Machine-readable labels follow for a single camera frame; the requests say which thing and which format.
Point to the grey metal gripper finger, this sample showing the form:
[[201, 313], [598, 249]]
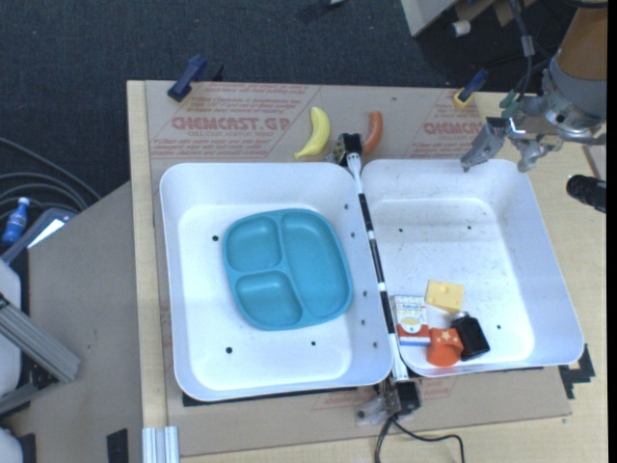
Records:
[[530, 155], [482, 147]]

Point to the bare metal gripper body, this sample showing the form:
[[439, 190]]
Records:
[[561, 121]]

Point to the white plastic tray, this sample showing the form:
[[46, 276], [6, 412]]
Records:
[[458, 249], [270, 360]]

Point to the orange sausage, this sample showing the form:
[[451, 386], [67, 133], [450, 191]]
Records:
[[375, 128]]

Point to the thin black and white rod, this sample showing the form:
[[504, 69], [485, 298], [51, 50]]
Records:
[[372, 239]]

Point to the yellow cheese wedge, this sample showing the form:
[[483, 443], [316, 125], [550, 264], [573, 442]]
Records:
[[443, 294]]

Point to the yellow banana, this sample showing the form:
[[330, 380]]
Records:
[[319, 133]]

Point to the white and orange carton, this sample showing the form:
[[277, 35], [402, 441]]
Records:
[[409, 316]]

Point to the black bottle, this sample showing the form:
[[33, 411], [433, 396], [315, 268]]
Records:
[[471, 338]]

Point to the blue divided plate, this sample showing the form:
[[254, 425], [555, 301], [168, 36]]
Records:
[[308, 258]]

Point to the orange bottle with yellow star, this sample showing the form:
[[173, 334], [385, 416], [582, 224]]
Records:
[[441, 350]]

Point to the brown cardboard board red print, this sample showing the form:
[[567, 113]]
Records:
[[270, 118]]

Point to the blue plastic bottle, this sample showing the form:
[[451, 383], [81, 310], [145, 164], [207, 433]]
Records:
[[14, 222]]

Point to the black cylinder on white bracket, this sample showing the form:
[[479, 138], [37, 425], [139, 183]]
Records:
[[587, 191]]

